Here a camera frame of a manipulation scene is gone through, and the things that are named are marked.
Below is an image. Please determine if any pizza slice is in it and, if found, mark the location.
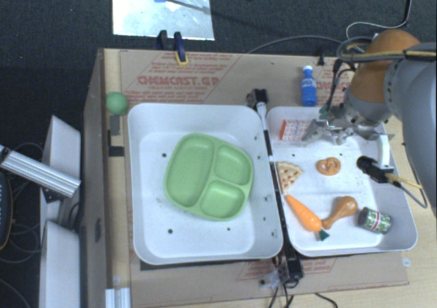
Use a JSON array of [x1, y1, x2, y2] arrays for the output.
[[275, 160, 305, 195]]

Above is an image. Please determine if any brown pretzel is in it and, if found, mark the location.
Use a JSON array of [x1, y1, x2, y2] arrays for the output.
[[315, 156, 342, 177]]

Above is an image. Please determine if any green and white can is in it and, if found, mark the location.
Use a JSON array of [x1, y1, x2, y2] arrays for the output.
[[356, 206, 392, 235]]

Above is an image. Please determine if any black cylinder on white bracket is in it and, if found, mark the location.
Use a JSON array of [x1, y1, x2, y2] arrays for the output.
[[356, 133, 397, 184]]

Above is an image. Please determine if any brown cardboard board red print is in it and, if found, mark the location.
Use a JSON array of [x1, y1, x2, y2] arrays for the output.
[[83, 47, 410, 308]]

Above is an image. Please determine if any green divided plate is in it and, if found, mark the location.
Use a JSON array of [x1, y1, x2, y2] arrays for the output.
[[163, 132, 255, 223]]

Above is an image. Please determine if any thin black and white rod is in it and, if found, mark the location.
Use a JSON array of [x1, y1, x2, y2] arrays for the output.
[[256, 102, 295, 266]]

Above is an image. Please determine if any brown chicken drumstick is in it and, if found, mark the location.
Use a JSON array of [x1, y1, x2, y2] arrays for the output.
[[321, 195, 359, 231]]

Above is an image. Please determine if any white plastic tray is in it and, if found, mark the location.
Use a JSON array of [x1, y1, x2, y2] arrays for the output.
[[127, 102, 284, 266], [265, 105, 419, 258]]

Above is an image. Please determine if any blue bottle with white cap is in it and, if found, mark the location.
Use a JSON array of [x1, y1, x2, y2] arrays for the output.
[[300, 65, 318, 108]]

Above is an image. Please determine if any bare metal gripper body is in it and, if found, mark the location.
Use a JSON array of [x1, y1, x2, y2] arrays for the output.
[[319, 98, 395, 141]]

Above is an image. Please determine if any orange and white carton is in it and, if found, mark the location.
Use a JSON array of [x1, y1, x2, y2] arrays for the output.
[[279, 119, 313, 148]]

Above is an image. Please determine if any green ball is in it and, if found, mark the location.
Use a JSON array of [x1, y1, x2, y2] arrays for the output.
[[105, 91, 130, 117]]

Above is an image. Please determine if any orange carrot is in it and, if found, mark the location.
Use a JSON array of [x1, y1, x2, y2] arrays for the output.
[[285, 194, 330, 242]]

